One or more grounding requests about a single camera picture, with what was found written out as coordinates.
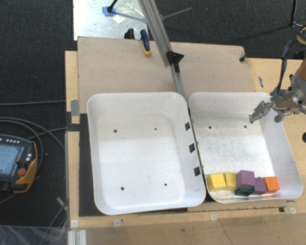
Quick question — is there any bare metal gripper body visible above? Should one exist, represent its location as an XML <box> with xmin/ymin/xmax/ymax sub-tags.
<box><xmin>271</xmin><ymin>88</ymin><xmax>306</xmax><ymax>117</ymax></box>

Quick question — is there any white plastic tray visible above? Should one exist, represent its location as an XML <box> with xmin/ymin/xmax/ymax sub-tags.
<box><xmin>86</xmin><ymin>91</ymin><xmax>207</xmax><ymax>216</ymax></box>
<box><xmin>188</xmin><ymin>91</ymin><xmax>304</xmax><ymax>204</ymax></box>

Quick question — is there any orange cube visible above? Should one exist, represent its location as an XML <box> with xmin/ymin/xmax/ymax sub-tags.
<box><xmin>264</xmin><ymin>176</ymin><xmax>281</xmax><ymax>192</ymax></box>

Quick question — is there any large purple cube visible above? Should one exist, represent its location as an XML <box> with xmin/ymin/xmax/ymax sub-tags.
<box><xmin>235</xmin><ymin>169</ymin><xmax>256</xmax><ymax>190</ymax></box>

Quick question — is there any small purple cube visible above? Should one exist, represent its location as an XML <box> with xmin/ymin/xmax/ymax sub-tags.
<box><xmin>253</xmin><ymin>177</ymin><xmax>268</xmax><ymax>194</ymax></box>

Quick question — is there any yellow cube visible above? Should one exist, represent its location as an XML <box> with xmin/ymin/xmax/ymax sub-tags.
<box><xmin>224</xmin><ymin>172</ymin><xmax>238</xmax><ymax>191</ymax></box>
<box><xmin>206</xmin><ymin>173</ymin><xmax>227</xmax><ymax>191</ymax></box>

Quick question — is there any dark green block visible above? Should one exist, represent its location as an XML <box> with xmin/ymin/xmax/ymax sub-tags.
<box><xmin>234</xmin><ymin>187</ymin><xmax>255</xmax><ymax>197</ymax></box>

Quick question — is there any brown cardboard board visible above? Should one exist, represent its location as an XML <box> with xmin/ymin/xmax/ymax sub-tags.
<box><xmin>77</xmin><ymin>36</ymin><xmax>288</xmax><ymax>213</ymax></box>

